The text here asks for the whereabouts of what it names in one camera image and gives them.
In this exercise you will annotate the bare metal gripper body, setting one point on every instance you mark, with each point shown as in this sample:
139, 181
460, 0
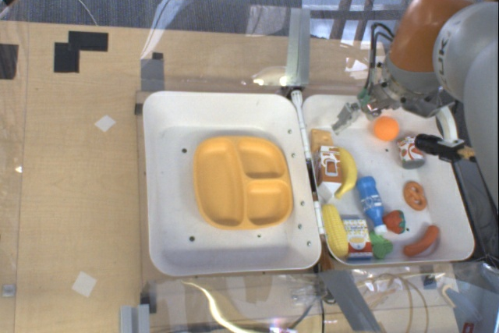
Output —
393, 97

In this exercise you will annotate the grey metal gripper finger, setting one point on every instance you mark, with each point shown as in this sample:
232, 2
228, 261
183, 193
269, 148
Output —
352, 107
341, 122

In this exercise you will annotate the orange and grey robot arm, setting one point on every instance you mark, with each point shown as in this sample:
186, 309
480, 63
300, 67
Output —
425, 27

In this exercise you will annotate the orange ball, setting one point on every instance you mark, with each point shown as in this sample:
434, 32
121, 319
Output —
386, 128

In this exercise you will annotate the black and white thin rod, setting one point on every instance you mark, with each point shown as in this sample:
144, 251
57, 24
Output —
302, 125

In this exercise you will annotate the yellow banana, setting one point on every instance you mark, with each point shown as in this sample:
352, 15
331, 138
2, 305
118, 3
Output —
349, 171

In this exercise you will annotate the brown and white carton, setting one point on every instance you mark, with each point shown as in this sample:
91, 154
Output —
326, 171

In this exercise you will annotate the red and white can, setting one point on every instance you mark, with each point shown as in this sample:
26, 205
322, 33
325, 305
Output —
409, 156

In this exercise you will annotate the blue bottle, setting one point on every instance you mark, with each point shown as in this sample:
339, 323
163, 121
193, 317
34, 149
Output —
369, 200

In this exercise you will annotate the yellow corn cob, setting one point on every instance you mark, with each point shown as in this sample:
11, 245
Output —
335, 230

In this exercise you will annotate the orange pretzel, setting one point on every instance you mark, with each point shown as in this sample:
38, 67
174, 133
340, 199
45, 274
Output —
420, 202

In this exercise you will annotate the red strawberry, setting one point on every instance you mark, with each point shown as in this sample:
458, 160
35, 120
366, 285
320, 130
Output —
393, 221

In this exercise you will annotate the yellow and red carton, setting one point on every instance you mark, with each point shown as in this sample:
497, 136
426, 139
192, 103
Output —
356, 238

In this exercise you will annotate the white plastic tray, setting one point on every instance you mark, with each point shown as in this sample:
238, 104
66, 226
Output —
171, 167
440, 206

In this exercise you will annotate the green broccoli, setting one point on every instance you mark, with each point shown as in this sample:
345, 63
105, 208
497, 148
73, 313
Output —
381, 246

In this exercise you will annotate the orange divided plate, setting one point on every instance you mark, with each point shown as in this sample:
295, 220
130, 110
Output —
218, 183

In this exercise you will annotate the orange sausage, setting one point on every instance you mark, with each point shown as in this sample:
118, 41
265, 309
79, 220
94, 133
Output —
423, 242

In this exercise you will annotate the black cylinder on white bracket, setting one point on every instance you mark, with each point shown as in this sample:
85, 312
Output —
438, 146

